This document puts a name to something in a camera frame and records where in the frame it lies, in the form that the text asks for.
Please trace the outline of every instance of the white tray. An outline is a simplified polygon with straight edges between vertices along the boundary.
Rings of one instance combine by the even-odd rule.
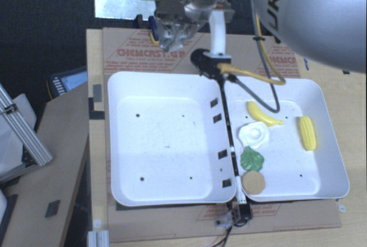
[[[275,107],[268,84],[248,77],[239,79]],[[256,150],[265,159],[260,172],[266,187],[258,195],[246,195],[258,202],[344,197],[349,191],[349,180],[320,87],[311,80],[287,79],[287,84],[277,86],[276,91],[281,107],[279,113],[270,113],[259,105],[266,114],[284,121],[283,125],[269,127],[270,141]],[[226,82],[225,93],[242,175],[245,173],[240,166],[243,145],[238,131],[255,121],[247,111],[247,102],[253,99],[230,82]],[[299,118],[303,115],[313,121],[317,139],[315,151],[306,151],[302,146]]]
[[[198,75],[119,72],[108,81],[108,103],[111,187],[119,203],[233,198],[235,178],[216,82]]]

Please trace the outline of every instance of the black floor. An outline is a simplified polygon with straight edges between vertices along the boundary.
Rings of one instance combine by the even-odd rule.
[[[232,5],[228,33],[253,34],[249,0]],[[132,22],[95,18],[94,0],[0,0],[0,83],[11,97],[25,93],[39,112],[50,99],[47,78],[85,66],[85,31],[105,26],[131,28]],[[86,180],[84,175],[65,246],[85,245]]]

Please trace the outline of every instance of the yellow cable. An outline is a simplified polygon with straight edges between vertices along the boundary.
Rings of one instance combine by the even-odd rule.
[[[256,29],[257,29],[257,33],[259,35],[259,37],[262,36],[261,33],[261,29],[260,29],[260,20],[259,20],[259,16],[257,14],[255,14],[255,21],[256,21]],[[266,52],[266,48],[264,43],[260,40],[260,51],[262,52],[267,64],[269,65],[270,69],[274,72],[274,74],[278,77],[279,80],[274,80],[274,79],[269,79],[267,77],[264,77],[260,74],[256,74],[253,73],[249,70],[244,70],[241,68],[238,68],[236,66],[233,66],[231,64],[226,64],[226,63],[219,63],[217,65],[217,68],[220,70],[221,74],[229,74],[229,73],[238,73],[238,74],[242,74],[242,75],[246,75],[246,76],[250,76],[253,77],[255,79],[258,79],[260,81],[264,81],[270,84],[274,84],[274,85],[284,85],[286,83],[285,79],[283,78],[283,76],[276,70],[276,68],[273,66],[268,53]]]

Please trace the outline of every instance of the brown desk surface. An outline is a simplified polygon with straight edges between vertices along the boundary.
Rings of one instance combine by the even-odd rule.
[[[103,83],[103,34],[101,30],[87,31],[89,96],[94,84]],[[229,236],[227,246],[364,246],[367,242],[366,186],[366,75],[345,75],[340,69],[309,61],[306,70],[303,58],[296,56],[300,76],[311,79],[322,88],[331,122],[350,180],[349,194],[339,204],[342,227],[335,229],[302,230],[278,233]],[[103,102],[95,110],[104,110]],[[103,121],[90,121],[92,218],[102,221],[107,229],[106,163]],[[111,244],[118,246],[211,246],[216,237],[185,238]]]

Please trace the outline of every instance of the green leaf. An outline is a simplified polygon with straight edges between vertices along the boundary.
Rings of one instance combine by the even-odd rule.
[[[245,171],[260,171],[263,168],[264,157],[250,146],[246,146],[241,154],[241,167]]]

